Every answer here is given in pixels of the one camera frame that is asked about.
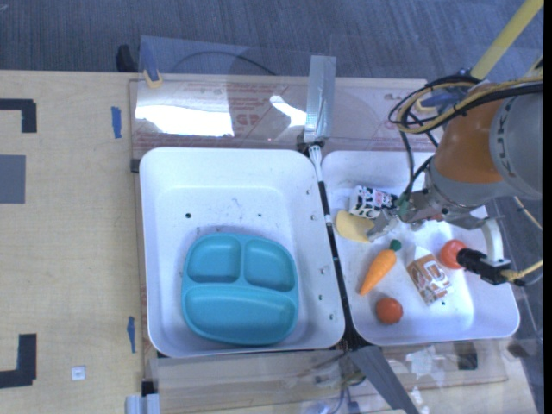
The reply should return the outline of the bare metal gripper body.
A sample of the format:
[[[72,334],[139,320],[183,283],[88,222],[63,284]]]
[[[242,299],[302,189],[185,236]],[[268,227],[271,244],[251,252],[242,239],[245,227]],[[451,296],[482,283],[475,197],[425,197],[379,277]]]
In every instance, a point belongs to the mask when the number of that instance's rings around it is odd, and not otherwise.
[[[397,200],[397,208],[403,223],[417,226],[426,221],[438,221],[471,230],[481,228],[487,222],[486,214],[473,214],[477,206],[456,203],[436,189],[403,194]]]

